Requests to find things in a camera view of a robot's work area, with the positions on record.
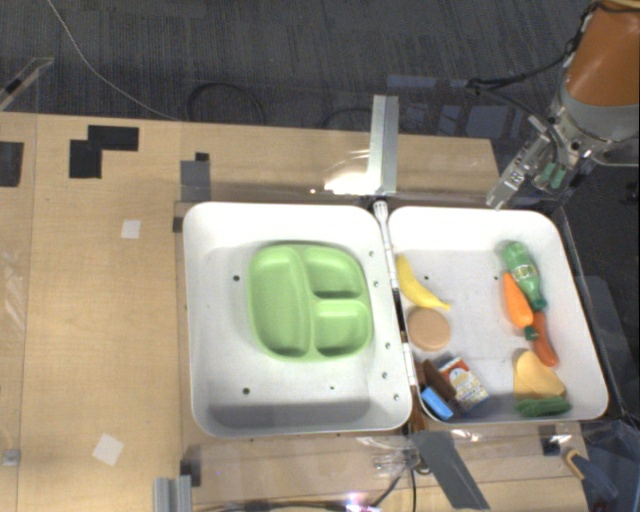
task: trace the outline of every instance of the banana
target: banana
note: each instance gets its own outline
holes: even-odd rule
[[[427,290],[413,275],[411,266],[404,256],[396,259],[396,270],[398,271],[398,281],[400,290],[414,304],[423,308],[442,308],[449,310],[451,307],[446,302],[442,302],[431,291]]]

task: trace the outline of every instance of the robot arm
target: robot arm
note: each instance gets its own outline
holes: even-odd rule
[[[537,135],[489,192],[489,206],[508,204],[525,181],[559,197],[582,163],[599,161],[603,153],[637,137],[640,1],[592,3],[581,36],[564,63],[547,118],[529,118]]]

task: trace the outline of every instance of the green plate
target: green plate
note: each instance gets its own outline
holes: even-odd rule
[[[340,249],[266,247],[251,260],[247,295],[253,334],[273,357],[326,360],[355,354],[371,341],[364,274]]]

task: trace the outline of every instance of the blue object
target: blue object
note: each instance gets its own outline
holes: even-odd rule
[[[431,412],[442,421],[447,421],[453,416],[453,411],[449,408],[447,402],[432,387],[426,388],[420,396],[424,403],[427,404],[427,407],[431,409]]]

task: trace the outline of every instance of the green bottle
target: green bottle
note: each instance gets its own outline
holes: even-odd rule
[[[540,276],[527,248],[520,242],[512,242],[504,248],[502,257],[513,279],[527,297],[531,309],[544,309],[547,301],[540,294]]]

